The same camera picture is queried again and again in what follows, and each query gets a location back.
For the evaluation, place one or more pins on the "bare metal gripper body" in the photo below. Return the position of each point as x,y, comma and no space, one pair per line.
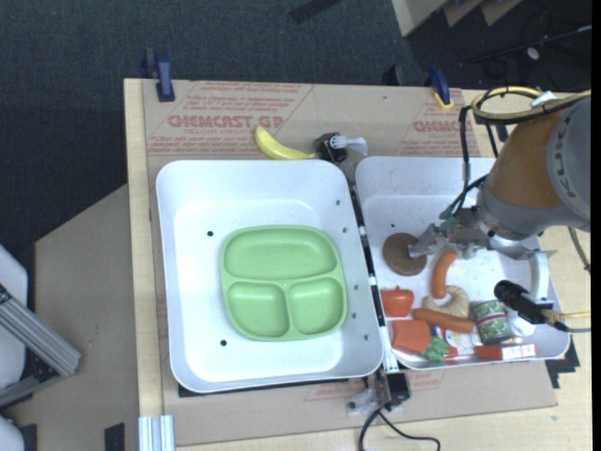
469,230

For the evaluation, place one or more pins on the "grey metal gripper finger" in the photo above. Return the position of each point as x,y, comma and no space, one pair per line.
465,252
422,244

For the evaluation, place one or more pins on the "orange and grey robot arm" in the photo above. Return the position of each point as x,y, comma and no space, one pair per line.
526,172

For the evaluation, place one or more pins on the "brown round biscuit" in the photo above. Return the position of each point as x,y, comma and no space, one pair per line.
399,259

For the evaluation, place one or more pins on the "orange sausage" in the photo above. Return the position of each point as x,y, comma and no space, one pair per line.
441,275
443,320

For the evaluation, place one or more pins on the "beige doughnut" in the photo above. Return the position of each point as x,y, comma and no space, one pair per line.
460,301

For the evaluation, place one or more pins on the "thin black and white rod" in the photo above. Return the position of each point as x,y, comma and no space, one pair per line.
368,261

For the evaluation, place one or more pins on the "white plastic tray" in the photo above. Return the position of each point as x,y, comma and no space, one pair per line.
404,191
197,252

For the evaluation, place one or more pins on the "orange toy pepper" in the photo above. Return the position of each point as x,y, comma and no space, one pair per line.
396,301

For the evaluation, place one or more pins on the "green and white can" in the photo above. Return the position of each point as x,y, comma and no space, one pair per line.
490,322

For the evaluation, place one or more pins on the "white packet with red print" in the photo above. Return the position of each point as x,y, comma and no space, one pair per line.
462,341

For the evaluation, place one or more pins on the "orange carrot with green top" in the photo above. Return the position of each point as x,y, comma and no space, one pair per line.
411,336

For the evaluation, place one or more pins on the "orange and white carton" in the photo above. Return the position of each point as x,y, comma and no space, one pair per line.
507,352

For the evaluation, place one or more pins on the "green divided plate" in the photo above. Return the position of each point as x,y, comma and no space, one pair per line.
282,280

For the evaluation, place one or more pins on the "yellow banana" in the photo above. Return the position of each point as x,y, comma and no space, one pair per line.
277,148

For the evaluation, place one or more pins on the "brown cardboard board, red print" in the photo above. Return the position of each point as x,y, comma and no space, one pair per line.
235,111

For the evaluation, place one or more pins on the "black cylinder on white bracket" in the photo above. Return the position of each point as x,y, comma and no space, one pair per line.
516,296

